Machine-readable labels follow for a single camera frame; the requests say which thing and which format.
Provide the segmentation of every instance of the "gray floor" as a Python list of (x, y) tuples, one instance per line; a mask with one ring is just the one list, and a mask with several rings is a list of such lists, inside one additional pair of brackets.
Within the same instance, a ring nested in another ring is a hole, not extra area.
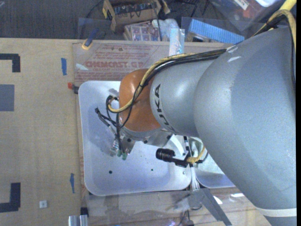
[[(77, 39), (79, 19), (86, 17), (90, 9), (100, 0), (0, 0), (0, 37)], [(202, 16), (205, 2), (201, 2), (195, 17), (223, 19), (223, 16), (209, 4)], [(169, 18), (175, 18), (181, 25), (182, 16), (190, 16), (193, 5), (173, 4)], [(102, 3), (91, 13), (93, 19), (104, 19)], [(89, 34), (86, 29), (83, 37)], [(103, 39), (118, 39), (119, 35), (108, 33)]]

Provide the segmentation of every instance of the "gray square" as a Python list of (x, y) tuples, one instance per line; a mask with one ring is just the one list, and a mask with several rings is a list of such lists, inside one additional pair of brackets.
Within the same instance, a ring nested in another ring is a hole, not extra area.
[(15, 85), (0, 85), (0, 111), (15, 110)]

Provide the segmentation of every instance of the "black corner marker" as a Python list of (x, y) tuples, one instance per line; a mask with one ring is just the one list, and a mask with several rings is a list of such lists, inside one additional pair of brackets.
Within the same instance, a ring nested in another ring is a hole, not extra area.
[(18, 211), (20, 207), (21, 183), (11, 183), (9, 202), (0, 203), (0, 213)]
[(21, 72), (20, 56), (18, 54), (0, 54), (0, 60), (11, 60), (12, 61), (12, 72)]

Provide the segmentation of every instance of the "white band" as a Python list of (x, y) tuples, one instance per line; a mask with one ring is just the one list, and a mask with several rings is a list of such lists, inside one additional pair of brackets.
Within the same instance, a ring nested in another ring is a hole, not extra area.
[(294, 209), (256, 209), (264, 216), (268, 217), (296, 217), (297, 216), (297, 208)]

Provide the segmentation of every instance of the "small white cube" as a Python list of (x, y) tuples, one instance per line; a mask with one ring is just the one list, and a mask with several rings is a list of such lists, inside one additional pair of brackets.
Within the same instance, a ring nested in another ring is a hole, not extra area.
[(47, 208), (47, 201), (46, 200), (40, 201), (40, 209), (44, 209), (44, 208)]

